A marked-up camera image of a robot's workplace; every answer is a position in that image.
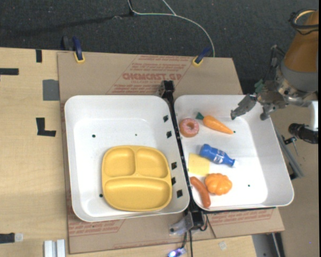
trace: cardboard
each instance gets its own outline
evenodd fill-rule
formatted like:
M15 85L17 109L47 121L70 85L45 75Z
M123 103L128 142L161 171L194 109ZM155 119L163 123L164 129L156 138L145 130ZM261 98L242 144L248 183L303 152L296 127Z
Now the cardboard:
M79 64L73 52L59 52L57 60L70 253L180 243L183 237L171 236L169 225L181 220L183 214L96 223L81 221L74 215L68 174L64 104L76 95L157 94L162 80L174 81L175 99L187 94L242 94L232 59L205 58L196 67L192 64L192 57L87 52L86 61ZM284 230L277 208L229 211L210 214L208 218L208 229L195 232L194 240Z

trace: pink donut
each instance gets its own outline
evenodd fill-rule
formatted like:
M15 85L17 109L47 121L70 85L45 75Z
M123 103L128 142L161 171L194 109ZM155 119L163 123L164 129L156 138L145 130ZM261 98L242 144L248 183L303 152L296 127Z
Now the pink donut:
M184 137L193 137L197 135L199 129L198 122L192 118L185 118L180 123L180 132Z

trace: black fabric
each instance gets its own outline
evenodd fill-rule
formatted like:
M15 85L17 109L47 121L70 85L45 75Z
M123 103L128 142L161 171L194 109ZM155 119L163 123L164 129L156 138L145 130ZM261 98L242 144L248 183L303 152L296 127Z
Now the black fabric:
M211 36L216 57L232 57L244 93L268 70L270 49L286 51L296 31L288 20L319 0L165 0ZM162 0L131 0L141 13L171 13ZM196 56L210 42L174 16L133 16L127 0L0 0L0 47L62 49L76 36L83 51Z

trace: orange carrot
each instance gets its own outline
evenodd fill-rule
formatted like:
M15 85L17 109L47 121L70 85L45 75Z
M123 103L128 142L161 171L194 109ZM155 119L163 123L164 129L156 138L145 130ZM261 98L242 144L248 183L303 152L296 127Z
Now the orange carrot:
M218 119L214 118L211 115L203 116L201 113L198 113L196 119L202 120L203 124L212 130L224 132L227 134L233 134L233 131L230 128L228 128L226 125L224 125Z

